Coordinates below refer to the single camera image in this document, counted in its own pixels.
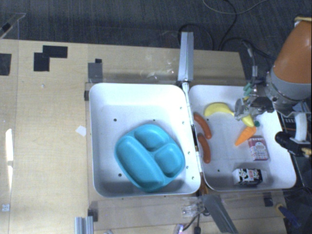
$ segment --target toy carrot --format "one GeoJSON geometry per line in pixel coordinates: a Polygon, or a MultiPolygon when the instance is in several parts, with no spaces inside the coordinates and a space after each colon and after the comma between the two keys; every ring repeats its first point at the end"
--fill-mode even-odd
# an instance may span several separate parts
{"type": "Polygon", "coordinates": [[[257,128],[254,127],[246,127],[238,137],[237,141],[235,142],[235,146],[240,145],[244,141],[248,140],[251,138],[255,133],[257,132],[257,128]]]}

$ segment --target banana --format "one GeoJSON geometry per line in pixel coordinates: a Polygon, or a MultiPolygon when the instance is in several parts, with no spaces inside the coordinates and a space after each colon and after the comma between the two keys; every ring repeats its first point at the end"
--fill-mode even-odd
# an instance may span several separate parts
{"type": "MultiPolygon", "coordinates": [[[[225,103],[221,103],[221,102],[212,103],[208,107],[206,107],[204,111],[204,116],[208,117],[216,112],[223,112],[223,113],[231,114],[232,116],[234,116],[234,112],[230,110],[228,105],[225,103]]],[[[251,117],[251,115],[247,115],[243,117],[241,120],[246,126],[254,127],[254,120],[251,117]]]]}
{"type": "Polygon", "coordinates": [[[229,109],[228,105],[221,102],[210,104],[204,111],[204,116],[208,117],[216,112],[228,113],[234,116],[234,113],[229,109]]]}

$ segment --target blue plate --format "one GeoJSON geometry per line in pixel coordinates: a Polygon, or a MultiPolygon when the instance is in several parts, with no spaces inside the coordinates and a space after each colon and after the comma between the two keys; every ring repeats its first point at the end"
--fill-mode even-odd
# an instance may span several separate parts
{"type": "Polygon", "coordinates": [[[119,139],[115,158],[128,179],[145,192],[174,180],[185,166],[184,154],[159,126],[139,126],[119,139]]]}

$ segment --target wooden tabletop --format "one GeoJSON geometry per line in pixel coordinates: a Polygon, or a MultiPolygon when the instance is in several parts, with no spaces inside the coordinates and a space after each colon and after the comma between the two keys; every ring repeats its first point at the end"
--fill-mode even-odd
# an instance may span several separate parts
{"type": "MultiPolygon", "coordinates": [[[[14,136],[11,191],[6,150],[0,149],[0,189],[4,192],[0,200],[2,204],[10,204],[10,211],[0,213],[0,232],[74,233],[75,217],[86,217],[90,204],[87,141],[86,136],[76,132],[79,126],[86,127],[84,90],[88,63],[102,59],[104,80],[128,77],[136,80],[156,71],[169,70],[176,74],[179,50],[1,40],[0,53],[12,54],[10,75],[0,76],[0,116],[5,120],[1,125],[2,146],[7,129],[13,129],[14,136]],[[68,57],[50,58],[49,72],[34,72],[34,53],[41,53],[43,45],[67,46],[68,57]]],[[[194,71],[194,84],[245,84],[238,53],[195,51],[194,71]]],[[[243,203],[244,196],[239,197],[240,201],[226,199],[225,207],[240,233],[255,230],[261,230],[257,233],[286,233],[282,218],[273,207],[264,207],[261,194],[250,199],[253,202],[250,204],[243,203]]],[[[283,200],[282,195],[275,197],[278,203],[283,200]]],[[[168,221],[154,227],[148,226],[155,221],[132,221],[130,216],[125,219],[125,214],[131,215],[131,208],[123,208],[122,203],[115,206],[108,204],[107,199],[103,202],[107,203],[111,214],[110,226],[100,228],[97,225],[97,234],[104,233],[105,228],[112,228],[114,234],[171,234],[177,224],[175,221],[181,219],[180,215],[168,214],[173,206],[177,214],[181,212],[175,201],[166,201],[168,208],[164,204],[163,212],[168,214],[168,221]]],[[[142,204],[145,211],[155,209],[153,203],[146,207],[142,204]]],[[[201,218],[201,227],[203,234],[218,233],[211,217],[201,218]]]]}

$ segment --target brown sausage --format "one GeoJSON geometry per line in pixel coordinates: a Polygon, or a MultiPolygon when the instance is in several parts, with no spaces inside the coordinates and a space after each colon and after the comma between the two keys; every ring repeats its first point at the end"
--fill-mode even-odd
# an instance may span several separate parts
{"type": "Polygon", "coordinates": [[[210,153],[210,147],[208,145],[208,142],[205,139],[203,134],[198,134],[197,139],[203,149],[203,153],[204,153],[203,160],[206,164],[208,164],[211,161],[211,153],[210,153]]]}
{"type": "Polygon", "coordinates": [[[205,119],[198,113],[194,113],[194,120],[201,126],[202,130],[204,131],[206,139],[211,139],[212,137],[211,130],[205,119]]]}

